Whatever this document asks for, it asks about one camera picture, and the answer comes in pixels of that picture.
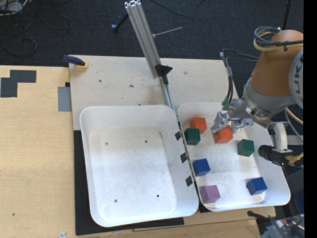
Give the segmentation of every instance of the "block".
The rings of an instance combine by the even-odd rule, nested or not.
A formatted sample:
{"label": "block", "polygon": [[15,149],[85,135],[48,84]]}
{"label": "block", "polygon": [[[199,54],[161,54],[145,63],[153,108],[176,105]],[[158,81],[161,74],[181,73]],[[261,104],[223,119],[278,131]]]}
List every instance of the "block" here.
{"label": "block", "polygon": [[185,139],[188,145],[197,145],[200,141],[199,129],[188,128],[185,131]]}
{"label": "block", "polygon": [[263,191],[267,190],[263,177],[254,178],[248,181],[247,188],[251,195],[261,194]]}
{"label": "block", "polygon": [[199,133],[203,134],[207,129],[206,119],[204,117],[194,117],[190,121],[189,126],[191,128],[199,129]]}
{"label": "block", "polygon": [[254,142],[248,139],[242,139],[238,143],[238,155],[249,157],[254,152]]}
{"label": "block", "polygon": [[197,177],[204,176],[210,171],[207,159],[195,160],[193,162],[193,168]]}
{"label": "block", "polygon": [[220,193],[217,185],[203,186],[200,189],[200,196],[204,204],[215,203],[220,199]]}
{"label": "block", "polygon": [[233,138],[230,125],[227,125],[221,131],[218,131],[217,133],[212,134],[212,136],[213,136],[213,140],[215,144],[226,144]]}

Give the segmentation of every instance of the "black clamp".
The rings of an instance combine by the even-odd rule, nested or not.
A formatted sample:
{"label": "black clamp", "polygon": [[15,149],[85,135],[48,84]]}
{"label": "black clamp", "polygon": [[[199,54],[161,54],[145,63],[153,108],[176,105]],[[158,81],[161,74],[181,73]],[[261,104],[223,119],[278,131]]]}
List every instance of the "black clamp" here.
{"label": "black clamp", "polygon": [[158,64],[155,66],[157,74],[159,77],[162,77],[164,84],[168,85],[167,74],[173,69],[172,67]]}

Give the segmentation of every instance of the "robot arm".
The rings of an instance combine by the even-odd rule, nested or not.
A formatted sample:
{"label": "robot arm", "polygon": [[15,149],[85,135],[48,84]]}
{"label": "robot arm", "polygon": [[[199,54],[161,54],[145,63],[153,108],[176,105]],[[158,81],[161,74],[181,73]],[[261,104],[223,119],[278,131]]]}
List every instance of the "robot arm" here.
{"label": "robot arm", "polygon": [[[266,34],[273,34],[270,41],[262,38]],[[226,113],[218,112],[211,131],[215,134],[229,122],[233,133],[254,123],[273,128],[280,139],[277,147],[260,147],[259,154],[268,160],[271,160],[269,156],[274,156],[272,159],[277,156],[268,154],[270,151],[283,154],[283,160],[271,160],[282,165],[290,163],[284,158],[290,152],[287,150],[285,127],[271,118],[292,104],[298,104],[303,109],[303,34],[295,30],[262,27],[255,30],[255,36],[254,46],[262,52],[244,86],[243,96],[231,100]]]}

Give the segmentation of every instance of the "wooden table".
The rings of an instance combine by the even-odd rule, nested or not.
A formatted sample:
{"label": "wooden table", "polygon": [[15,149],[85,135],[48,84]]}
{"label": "wooden table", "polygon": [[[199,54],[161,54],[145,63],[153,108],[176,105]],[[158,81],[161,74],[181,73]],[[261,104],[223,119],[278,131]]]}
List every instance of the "wooden table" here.
{"label": "wooden table", "polygon": [[[215,71],[222,67],[219,61],[208,63],[215,65]],[[58,111],[57,93],[58,87],[70,81],[69,68],[1,65],[0,78],[10,77],[10,70],[35,70],[37,78],[36,83],[18,83],[16,98],[0,98],[1,236],[57,238],[66,232],[67,238],[115,237],[114,232],[75,234],[73,116],[72,112]],[[182,68],[174,75],[186,76],[184,71],[192,73]],[[127,238],[260,237],[248,210],[197,212],[185,217],[183,226],[124,230],[121,234]],[[275,216],[273,206],[251,210]]]}

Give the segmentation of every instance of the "empty white tray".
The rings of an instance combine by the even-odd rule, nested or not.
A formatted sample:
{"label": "empty white tray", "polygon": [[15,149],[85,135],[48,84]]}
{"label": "empty white tray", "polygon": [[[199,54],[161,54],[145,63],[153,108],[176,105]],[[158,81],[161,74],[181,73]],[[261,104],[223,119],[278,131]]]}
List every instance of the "empty white tray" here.
{"label": "empty white tray", "polygon": [[103,227],[198,209],[175,112],[164,105],[88,107],[80,115],[91,215]]}
{"label": "empty white tray", "polygon": [[[210,126],[221,109],[221,103],[185,103],[178,110],[184,132],[192,118],[206,119],[207,130],[201,134],[201,141],[187,145],[191,162],[206,158],[211,168],[206,175],[196,177],[198,188],[217,185],[220,193],[218,201],[204,206],[211,211],[225,211],[287,204],[290,191],[282,168],[258,154],[261,145],[272,145],[267,129],[258,124],[246,126],[233,134],[228,143],[215,144]],[[238,155],[237,145],[241,139],[253,140],[255,151],[250,157]],[[246,183],[258,177],[263,177],[267,190],[250,195]]]}

